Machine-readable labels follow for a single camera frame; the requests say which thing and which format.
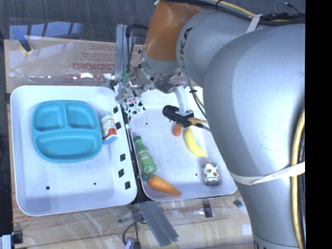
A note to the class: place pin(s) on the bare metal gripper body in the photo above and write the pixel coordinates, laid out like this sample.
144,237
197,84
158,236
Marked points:
160,83

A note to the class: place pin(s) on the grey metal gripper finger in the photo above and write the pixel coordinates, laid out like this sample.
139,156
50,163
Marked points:
122,92
137,92

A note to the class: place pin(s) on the black and white spotted carton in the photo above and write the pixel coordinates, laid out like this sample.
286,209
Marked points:
134,107

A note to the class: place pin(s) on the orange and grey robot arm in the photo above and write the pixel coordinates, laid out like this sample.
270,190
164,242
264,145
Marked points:
254,100

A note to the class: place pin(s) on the white orange and blue carton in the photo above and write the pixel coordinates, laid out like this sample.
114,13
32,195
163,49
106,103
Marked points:
109,130

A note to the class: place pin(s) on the thin black and white rod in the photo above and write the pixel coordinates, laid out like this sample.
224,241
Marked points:
129,136

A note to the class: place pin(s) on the green plastic bottle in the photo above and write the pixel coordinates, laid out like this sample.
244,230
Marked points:
145,156

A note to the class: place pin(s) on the yellow banana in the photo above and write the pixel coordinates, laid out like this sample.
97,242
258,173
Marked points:
193,145

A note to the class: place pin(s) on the blue divided plate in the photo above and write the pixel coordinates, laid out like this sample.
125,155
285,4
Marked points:
67,141

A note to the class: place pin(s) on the white plastic tray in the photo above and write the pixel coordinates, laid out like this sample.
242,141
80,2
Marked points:
70,185
171,162

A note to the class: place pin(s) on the orange carrot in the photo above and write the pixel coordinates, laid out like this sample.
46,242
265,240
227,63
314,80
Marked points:
162,185

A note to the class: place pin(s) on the white can with red print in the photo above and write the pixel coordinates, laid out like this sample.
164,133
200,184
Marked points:
211,174

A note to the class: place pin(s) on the brown cardboard board red print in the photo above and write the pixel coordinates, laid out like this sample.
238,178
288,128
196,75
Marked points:
77,229

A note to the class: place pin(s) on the black cylinder on white bracket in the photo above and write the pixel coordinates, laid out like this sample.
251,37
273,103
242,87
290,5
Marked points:
179,115

